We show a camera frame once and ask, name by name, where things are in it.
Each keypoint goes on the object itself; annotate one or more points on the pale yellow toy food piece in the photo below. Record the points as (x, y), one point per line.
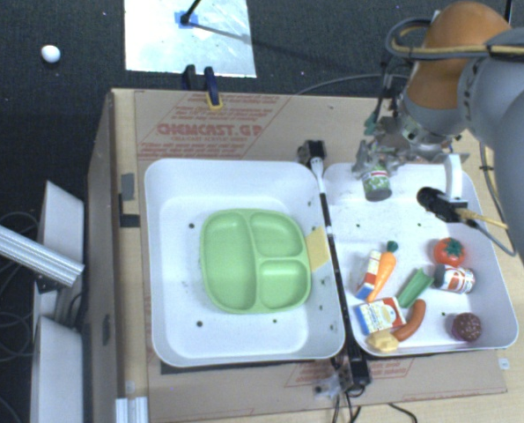
(381, 341)

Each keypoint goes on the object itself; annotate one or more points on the brown cardboard board red print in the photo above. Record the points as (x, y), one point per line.
(226, 121)

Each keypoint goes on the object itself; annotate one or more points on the orange tomato with green top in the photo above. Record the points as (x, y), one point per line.
(448, 254)

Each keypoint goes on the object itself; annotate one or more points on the small can with green label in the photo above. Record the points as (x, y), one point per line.
(377, 185)

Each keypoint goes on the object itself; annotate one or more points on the yellow cheese slice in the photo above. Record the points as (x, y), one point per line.
(318, 249)

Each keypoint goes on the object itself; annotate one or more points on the orange carrot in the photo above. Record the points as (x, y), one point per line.
(385, 269)

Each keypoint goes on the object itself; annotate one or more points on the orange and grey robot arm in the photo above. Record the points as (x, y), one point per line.
(504, 117)

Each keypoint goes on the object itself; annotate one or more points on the green divided plate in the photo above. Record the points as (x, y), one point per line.
(233, 262)

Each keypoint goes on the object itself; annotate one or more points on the small orange and white carton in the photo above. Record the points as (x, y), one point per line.
(368, 276)

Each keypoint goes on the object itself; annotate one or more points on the white plastic tray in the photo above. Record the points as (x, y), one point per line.
(486, 306)
(178, 280)

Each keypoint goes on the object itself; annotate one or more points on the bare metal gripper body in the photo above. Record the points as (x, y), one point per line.
(413, 144)

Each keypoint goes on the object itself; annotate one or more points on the small white ball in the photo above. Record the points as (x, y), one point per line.
(50, 54)

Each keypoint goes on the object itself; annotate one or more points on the red and white can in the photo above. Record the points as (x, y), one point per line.
(457, 279)

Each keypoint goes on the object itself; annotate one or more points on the dark red round biscuit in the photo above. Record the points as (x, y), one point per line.
(466, 327)

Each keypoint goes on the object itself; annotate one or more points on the white yellow and red carton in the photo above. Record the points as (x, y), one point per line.
(379, 315)

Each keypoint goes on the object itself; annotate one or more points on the thin black and white rod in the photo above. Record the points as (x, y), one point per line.
(332, 245)

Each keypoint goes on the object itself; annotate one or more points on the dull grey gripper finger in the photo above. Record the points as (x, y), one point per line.
(361, 162)
(394, 165)

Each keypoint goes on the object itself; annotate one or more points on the orange-brown sausage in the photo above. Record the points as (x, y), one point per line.
(413, 320)

